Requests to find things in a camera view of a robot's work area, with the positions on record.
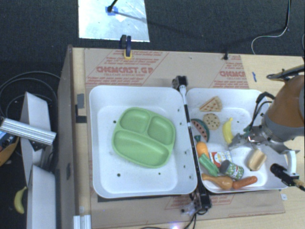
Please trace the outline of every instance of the blue clamp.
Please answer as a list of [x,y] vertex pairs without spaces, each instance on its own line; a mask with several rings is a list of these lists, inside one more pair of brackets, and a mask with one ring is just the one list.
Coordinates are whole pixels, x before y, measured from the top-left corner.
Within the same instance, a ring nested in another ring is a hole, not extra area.
[[124,49],[124,58],[129,60],[132,58],[132,37],[123,35],[120,39],[120,49]]

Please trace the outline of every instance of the sausage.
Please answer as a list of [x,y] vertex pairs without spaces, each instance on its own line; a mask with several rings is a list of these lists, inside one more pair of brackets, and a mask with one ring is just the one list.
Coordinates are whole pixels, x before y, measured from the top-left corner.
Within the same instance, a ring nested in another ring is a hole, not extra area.
[[234,181],[232,184],[232,187],[234,189],[239,189],[241,187],[245,187],[247,185],[251,185],[253,183],[257,182],[257,177],[256,176],[252,176],[252,177],[246,177],[244,179],[241,179],[239,181]]

